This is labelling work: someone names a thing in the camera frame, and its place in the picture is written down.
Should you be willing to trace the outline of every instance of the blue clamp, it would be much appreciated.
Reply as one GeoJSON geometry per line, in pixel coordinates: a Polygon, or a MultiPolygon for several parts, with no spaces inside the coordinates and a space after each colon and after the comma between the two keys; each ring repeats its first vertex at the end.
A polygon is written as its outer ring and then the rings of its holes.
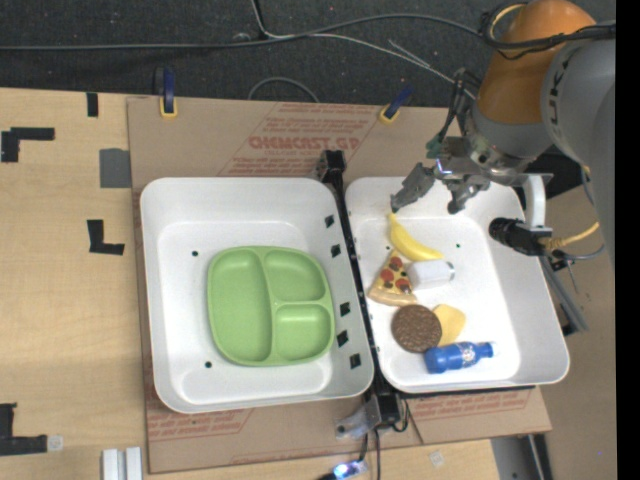
{"type": "Polygon", "coordinates": [[[160,115],[162,117],[176,117],[178,115],[178,103],[175,99],[176,79],[173,70],[163,68],[162,91],[160,95],[160,115]]]}
{"type": "Polygon", "coordinates": [[[398,111],[400,110],[400,107],[404,105],[409,98],[411,98],[412,94],[413,87],[411,87],[411,85],[407,85],[391,103],[382,108],[380,115],[378,116],[380,120],[385,124],[393,123],[399,115],[398,111]]]}

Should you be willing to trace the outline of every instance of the white tray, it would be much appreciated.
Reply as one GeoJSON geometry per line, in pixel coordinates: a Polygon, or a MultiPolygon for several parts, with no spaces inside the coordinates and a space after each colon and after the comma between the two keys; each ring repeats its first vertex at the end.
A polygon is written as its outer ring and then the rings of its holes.
{"type": "MultiPolygon", "coordinates": [[[[402,180],[362,178],[346,193],[365,292],[389,254],[389,198],[402,188],[402,180]]],[[[561,380],[569,368],[569,355],[539,260],[488,234],[496,217],[523,219],[515,192],[492,183],[453,216],[447,212],[450,199],[446,187],[436,182],[426,196],[396,214],[416,239],[440,250],[455,268],[450,283],[415,293],[429,308],[448,304],[461,310],[467,321],[459,341],[493,341],[499,354],[471,368],[428,374],[422,356],[406,352],[392,337],[395,308],[367,299],[382,374],[407,393],[561,380]]]]}
{"type": "Polygon", "coordinates": [[[168,407],[198,413],[344,398],[371,384],[368,338],[326,186],[304,178],[165,178],[145,187],[141,217],[154,382],[168,407]],[[335,339],[328,354],[293,366],[226,360],[209,327],[207,268],[218,252],[242,245],[312,254],[329,282],[336,336],[346,331],[348,340],[335,339]]]}

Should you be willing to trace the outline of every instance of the black hole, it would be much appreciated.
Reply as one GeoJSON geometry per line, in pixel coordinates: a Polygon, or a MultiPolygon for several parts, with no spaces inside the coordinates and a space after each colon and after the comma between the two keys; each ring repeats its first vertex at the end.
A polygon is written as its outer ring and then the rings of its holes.
{"type": "Polygon", "coordinates": [[[336,339],[338,340],[338,346],[341,347],[349,341],[349,335],[347,334],[347,331],[342,331],[338,336],[336,336],[336,339]]]}
{"type": "Polygon", "coordinates": [[[351,369],[352,370],[354,368],[357,368],[358,366],[360,366],[362,364],[362,362],[360,361],[360,354],[353,354],[349,358],[349,362],[351,363],[351,369]]]}

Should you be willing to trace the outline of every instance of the blue bottle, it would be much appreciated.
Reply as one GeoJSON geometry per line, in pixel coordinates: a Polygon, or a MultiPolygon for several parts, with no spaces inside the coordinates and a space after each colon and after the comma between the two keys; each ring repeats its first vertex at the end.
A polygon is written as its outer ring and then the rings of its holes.
{"type": "Polygon", "coordinates": [[[493,357],[493,344],[462,341],[444,347],[430,348],[424,353],[429,373],[444,373],[473,366],[483,357],[493,357]]]}

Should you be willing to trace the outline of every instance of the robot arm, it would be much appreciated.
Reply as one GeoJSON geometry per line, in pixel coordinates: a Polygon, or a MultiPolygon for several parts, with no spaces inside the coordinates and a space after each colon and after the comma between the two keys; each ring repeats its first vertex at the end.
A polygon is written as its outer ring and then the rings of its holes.
{"type": "MultiPolygon", "coordinates": [[[[427,145],[434,167],[416,165],[403,189],[391,196],[392,211],[422,197],[436,179],[451,192],[450,213],[463,210],[490,182],[526,186],[531,178],[526,168],[556,144],[590,168],[613,264],[615,23],[597,25],[565,0],[534,0],[497,9],[487,21],[485,39],[497,51],[477,97],[465,93],[460,76],[447,123],[427,145]],[[517,16],[495,39],[497,21],[513,11],[517,16]],[[453,117],[460,137],[446,135],[453,117]]],[[[550,230],[539,224],[524,223],[525,232],[539,235],[533,236],[533,247],[514,248],[541,253],[537,239],[550,230]]]]}

